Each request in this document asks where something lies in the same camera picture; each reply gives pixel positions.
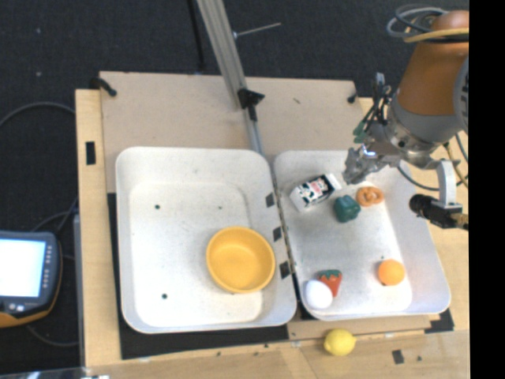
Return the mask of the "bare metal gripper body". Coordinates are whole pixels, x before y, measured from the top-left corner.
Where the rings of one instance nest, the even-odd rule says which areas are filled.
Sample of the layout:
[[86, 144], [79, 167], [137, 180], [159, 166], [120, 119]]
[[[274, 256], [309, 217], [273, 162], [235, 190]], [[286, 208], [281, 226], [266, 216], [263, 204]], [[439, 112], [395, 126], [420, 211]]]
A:
[[374, 162], [373, 172], [397, 167], [401, 161], [421, 170], [434, 169], [439, 163], [432, 158], [436, 144], [419, 139], [402, 126], [357, 126], [353, 136], [357, 148], [350, 148], [347, 157], [357, 163]]

